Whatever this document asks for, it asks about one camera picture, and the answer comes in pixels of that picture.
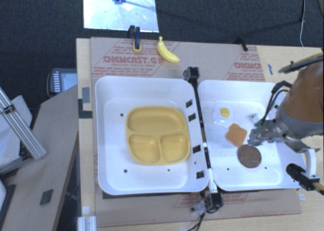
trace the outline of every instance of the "white plastic tub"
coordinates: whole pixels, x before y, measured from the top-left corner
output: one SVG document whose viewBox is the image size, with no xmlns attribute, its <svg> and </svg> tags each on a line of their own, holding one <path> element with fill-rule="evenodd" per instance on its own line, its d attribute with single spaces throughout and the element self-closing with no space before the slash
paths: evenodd
<svg viewBox="0 0 324 231">
<path fill-rule="evenodd" d="M 227 191 L 299 188 L 286 173 L 289 163 L 305 168 L 302 154 L 295 153 L 283 143 L 267 143 L 258 146 L 262 161 L 256 168 L 243 166 L 237 158 L 237 146 L 226 139 L 229 126 L 233 123 L 247 130 L 243 144 L 247 144 L 249 134 L 254 128 L 254 118 L 261 119 L 269 101 L 272 83 L 203 81 L 198 87 L 203 113 L 213 178 L 216 184 Z M 279 94 L 276 104 L 284 99 Z M 227 108 L 230 116 L 219 113 Z M 275 117 L 275 109 L 267 119 Z"/>
<path fill-rule="evenodd" d="M 208 172 L 192 86 L 178 79 L 106 76 L 95 86 L 98 179 L 111 195 L 184 193 L 205 189 Z M 136 162 L 126 139 L 126 117 L 140 106 L 170 106 L 187 120 L 191 151 L 180 163 L 144 165 Z M 188 117 L 195 114 L 195 119 Z M 200 145 L 200 151 L 193 147 Z"/>
</svg>

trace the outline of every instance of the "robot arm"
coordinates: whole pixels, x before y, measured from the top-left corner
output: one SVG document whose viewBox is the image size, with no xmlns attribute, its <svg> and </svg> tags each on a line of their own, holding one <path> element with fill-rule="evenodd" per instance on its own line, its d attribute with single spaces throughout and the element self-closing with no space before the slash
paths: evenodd
<svg viewBox="0 0 324 231">
<path fill-rule="evenodd" d="M 289 87 L 290 90 L 277 107 L 275 118 L 266 120 L 274 105 L 276 93 L 280 92 L 282 86 Z M 283 142 L 295 152 L 305 153 L 306 170 L 297 165 L 289 165 L 287 172 L 305 189 L 317 189 L 317 185 L 313 184 L 319 182 L 315 155 L 318 149 L 307 146 L 301 139 L 323 134 L 323 56 L 317 57 L 316 62 L 311 60 L 306 67 L 303 66 L 293 85 L 283 81 L 274 86 L 265 116 L 255 126 L 248 144 L 258 146 L 263 141 Z"/>
</svg>

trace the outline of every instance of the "cardboard sheet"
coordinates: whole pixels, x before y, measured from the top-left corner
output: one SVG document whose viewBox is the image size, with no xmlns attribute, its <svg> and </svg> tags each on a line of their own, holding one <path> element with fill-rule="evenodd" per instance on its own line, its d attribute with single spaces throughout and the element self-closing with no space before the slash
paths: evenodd
<svg viewBox="0 0 324 231">
<path fill-rule="evenodd" d="M 255 46 L 245 52 L 241 45 L 201 44 L 165 41 L 167 48 L 180 58 L 169 63 L 157 53 L 157 41 L 141 40 L 142 52 L 135 54 L 133 40 L 127 38 L 91 38 L 92 90 L 106 75 L 154 78 L 178 78 L 189 66 L 200 70 L 203 80 L 264 81 Z M 98 184 L 96 108 L 93 98 L 94 169 L 97 226 L 118 226 L 163 222 L 194 221 L 190 212 L 199 202 L 199 193 L 109 196 Z M 301 213 L 295 190 L 235 192 L 223 195 L 224 206 L 206 219 L 254 217 Z"/>
</svg>

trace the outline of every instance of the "screen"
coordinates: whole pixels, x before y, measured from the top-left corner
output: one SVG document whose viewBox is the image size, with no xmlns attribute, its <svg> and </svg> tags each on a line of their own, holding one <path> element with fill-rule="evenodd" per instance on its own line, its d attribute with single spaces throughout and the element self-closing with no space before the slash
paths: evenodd
<svg viewBox="0 0 324 231">
<path fill-rule="evenodd" d="M 62 91 L 73 87 L 77 84 L 77 75 L 76 73 L 61 73 L 62 79 Z"/>
</svg>

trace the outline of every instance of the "yellow plastic tray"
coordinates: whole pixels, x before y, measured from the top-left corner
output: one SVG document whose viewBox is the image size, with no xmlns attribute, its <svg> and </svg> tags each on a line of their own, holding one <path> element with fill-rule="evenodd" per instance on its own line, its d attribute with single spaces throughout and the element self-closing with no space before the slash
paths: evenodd
<svg viewBox="0 0 324 231">
<path fill-rule="evenodd" d="M 173 107 L 132 109 L 126 118 L 126 136 L 132 157 L 141 164 L 176 164 L 190 154 L 186 119 Z"/>
</svg>

